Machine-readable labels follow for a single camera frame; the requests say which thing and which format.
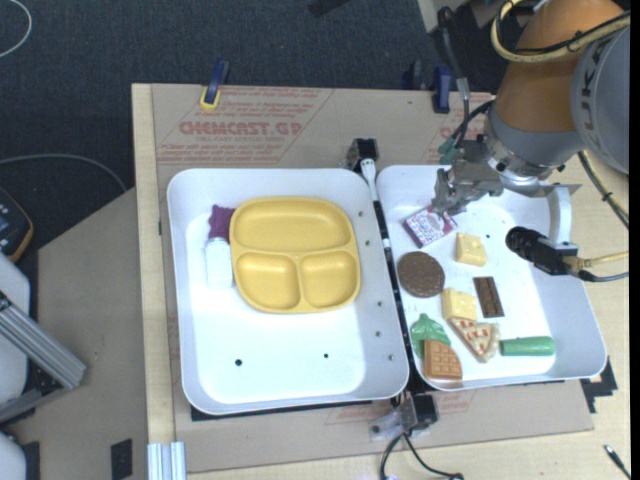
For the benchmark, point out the orange waffle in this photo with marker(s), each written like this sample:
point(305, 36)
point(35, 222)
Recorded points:
point(442, 363)

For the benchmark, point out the brown round biscuit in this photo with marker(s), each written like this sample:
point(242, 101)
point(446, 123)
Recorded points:
point(421, 275)

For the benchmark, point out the thin black and white rod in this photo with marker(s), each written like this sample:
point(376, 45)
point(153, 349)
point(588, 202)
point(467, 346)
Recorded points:
point(386, 248)

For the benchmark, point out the pizza slice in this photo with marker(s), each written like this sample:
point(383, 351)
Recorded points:
point(477, 338)

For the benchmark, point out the black cylinder on white bracket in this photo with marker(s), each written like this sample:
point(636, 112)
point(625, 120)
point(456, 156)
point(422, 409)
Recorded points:
point(537, 250)

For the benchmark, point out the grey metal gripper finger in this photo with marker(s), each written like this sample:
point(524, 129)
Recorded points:
point(441, 190)
point(459, 203)

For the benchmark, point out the white bottle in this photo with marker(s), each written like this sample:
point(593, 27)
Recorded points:
point(219, 265)

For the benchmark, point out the green lettuce leaf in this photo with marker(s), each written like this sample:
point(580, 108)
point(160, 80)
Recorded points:
point(425, 330)

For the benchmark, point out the brown cardboard board red print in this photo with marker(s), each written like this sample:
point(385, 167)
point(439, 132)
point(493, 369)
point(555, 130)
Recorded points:
point(310, 113)

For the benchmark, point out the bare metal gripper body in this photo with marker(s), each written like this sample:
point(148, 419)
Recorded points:
point(477, 177)

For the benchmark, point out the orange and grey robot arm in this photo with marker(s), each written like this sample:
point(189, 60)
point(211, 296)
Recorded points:
point(542, 88)

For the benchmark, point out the yellow cheese wedge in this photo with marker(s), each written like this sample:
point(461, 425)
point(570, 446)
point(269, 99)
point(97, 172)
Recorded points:
point(470, 250)
point(457, 304)

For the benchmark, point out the white plastic tray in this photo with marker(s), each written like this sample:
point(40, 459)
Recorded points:
point(550, 313)
point(280, 358)

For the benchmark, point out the brown chocolate bar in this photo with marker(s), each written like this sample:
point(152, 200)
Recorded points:
point(488, 297)

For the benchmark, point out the yellow divided plate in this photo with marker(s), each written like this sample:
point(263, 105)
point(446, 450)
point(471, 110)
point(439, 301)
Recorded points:
point(295, 253)

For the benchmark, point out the green cylinder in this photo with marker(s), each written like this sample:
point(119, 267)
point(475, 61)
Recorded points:
point(527, 346)

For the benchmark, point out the pink carton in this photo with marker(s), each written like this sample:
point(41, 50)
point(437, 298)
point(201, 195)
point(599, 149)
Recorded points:
point(427, 228)

